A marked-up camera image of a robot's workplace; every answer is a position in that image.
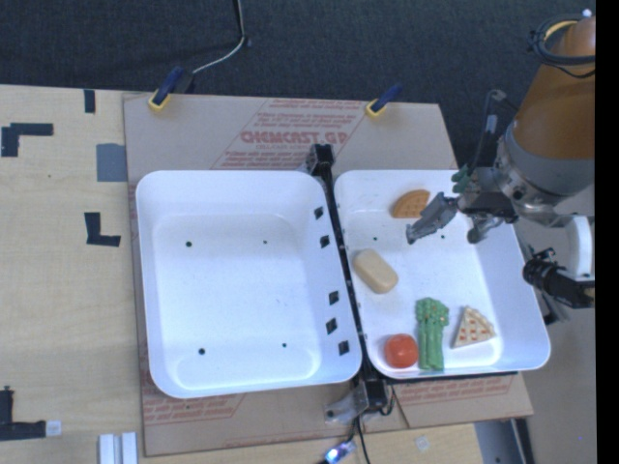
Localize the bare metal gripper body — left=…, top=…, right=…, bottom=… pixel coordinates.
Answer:
left=456, top=164, right=577, bottom=226

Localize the orange waffle biscuit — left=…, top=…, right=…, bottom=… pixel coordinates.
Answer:
left=390, top=188, right=431, bottom=220

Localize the white plastic tray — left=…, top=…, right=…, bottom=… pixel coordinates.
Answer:
left=333, top=168, right=552, bottom=381
left=134, top=169, right=364, bottom=400

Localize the beige bread roll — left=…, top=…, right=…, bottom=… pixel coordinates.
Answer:
left=351, top=247, right=400, bottom=295

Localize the beige pizza slice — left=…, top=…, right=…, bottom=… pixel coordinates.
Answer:
left=451, top=305, right=497, bottom=350

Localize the green asparagus bundle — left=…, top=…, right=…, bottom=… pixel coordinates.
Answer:
left=414, top=297, right=451, bottom=372

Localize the red tomato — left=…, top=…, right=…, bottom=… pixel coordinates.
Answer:
left=383, top=333, right=420, bottom=370

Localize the brown cardboard board red print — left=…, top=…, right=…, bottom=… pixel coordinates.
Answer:
left=122, top=93, right=535, bottom=457

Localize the black cylinder on white bracket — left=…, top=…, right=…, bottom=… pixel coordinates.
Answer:
left=521, top=214, right=597, bottom=309

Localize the black block with thin wires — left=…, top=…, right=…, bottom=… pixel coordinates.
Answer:
left=360, top=377, right=394, bottom=414
left=303, top=142, right=336, bottom=177

